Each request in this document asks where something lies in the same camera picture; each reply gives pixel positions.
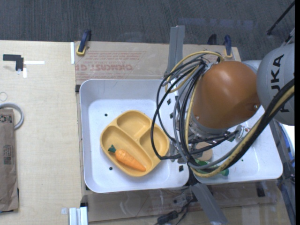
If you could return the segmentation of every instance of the metal ring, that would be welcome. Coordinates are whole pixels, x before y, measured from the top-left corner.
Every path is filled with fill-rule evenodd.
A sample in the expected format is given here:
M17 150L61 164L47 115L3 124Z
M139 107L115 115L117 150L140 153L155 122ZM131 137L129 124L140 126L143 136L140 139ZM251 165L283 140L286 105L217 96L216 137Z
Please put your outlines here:
M1 94L5 94L6 98L5 99L1 99ZM6 92L0 92L0 101L5 102L8 98L8 94Z
M0 104L0 109L4 108L4 107L14 108L20 113L20 115L21 115L20 121L14 126L14 129L17 130L24 122L24 113L23 113L22 109L15 103L2 103L2 104Z

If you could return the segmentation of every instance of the yellow cable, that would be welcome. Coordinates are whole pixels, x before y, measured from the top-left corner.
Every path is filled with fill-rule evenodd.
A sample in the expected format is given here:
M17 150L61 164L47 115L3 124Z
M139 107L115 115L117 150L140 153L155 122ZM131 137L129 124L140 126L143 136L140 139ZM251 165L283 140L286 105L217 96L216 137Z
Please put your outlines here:
M200 52L194 52L194 53L191 53L190 55L184 57L183 59L181 59L175 66L174 68L171 70L171 72L173 72L182 62L184 62L186 59L192 57L192 56L195 56L195 55L199 55L199 54L202 54L202 53L206 53L206 54L212 54L212 55L216 55L220 58L220 61L224 61L224 57L222 57L219 53L217 52L211 52L211 51L200 51ZM195 67L193 69L193 71L191 71L188 76L179 84L179 86L177 86L175 89L171 90L170 93L178 90L186 81L187 79L195 72L197 68ZM168 90L168 84L165 86L165 92L167 92Z
M276 105L274 106L272 112L270 113L270 116L274 113L274 111L283 104L283 102L293 93L295 92L295 85L292 86L280 99L279 101L276 103ZM202 178L209 178L212 176L217 175L219 172L223 171L230 163L231 161L233 161L235 159L235 157L242 151L242 149L244 148L244 146L246 145L247 141L249 140L249 138L252 137L252 135L254 134L254 132L257 130L257 127L261 121L262 117L260 117L260 119L255 123L255 125L250 129L249 133L244 137L244 139L240 142L239 146L236 148L236 150L232 153L232 155L230 155L228 157L228 159L222 164L220 165L216 170L210 172L210 173L200 173L197 172L194 168L191 168L193 170L193 172Z

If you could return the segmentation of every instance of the gray carpet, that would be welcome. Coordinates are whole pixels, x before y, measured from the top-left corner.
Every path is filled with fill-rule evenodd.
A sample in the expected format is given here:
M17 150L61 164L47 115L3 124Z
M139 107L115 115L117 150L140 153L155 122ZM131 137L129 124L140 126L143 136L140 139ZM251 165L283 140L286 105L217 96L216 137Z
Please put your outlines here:
M170 28L185 25L185 44L223 44L230 35L242 60L260 60L295 26L295 6L266 31L294 0L0 0L0 39L169 43Z

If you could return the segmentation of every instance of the black connector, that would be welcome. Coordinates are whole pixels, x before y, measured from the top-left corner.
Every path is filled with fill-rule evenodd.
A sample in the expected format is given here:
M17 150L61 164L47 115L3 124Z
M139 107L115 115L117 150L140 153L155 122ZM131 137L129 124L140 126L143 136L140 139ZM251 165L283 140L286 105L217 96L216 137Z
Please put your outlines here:
M178 218L178 212L177 211L172 211L169 212L168 214L162 215L157 219L157 224L163 225L173 219Z

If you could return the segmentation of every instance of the orange toy carrot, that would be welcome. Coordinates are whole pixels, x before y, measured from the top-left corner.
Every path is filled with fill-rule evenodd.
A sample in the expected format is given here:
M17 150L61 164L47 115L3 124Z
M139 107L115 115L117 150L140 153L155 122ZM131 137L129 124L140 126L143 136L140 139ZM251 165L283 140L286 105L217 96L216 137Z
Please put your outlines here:
M116 159L119 162L124 163L127 166L130 166L131 168L140 170L142 172L146 171L146 168L126 150L116 149L114 145L111 145L111 147L108 150L115 154Z

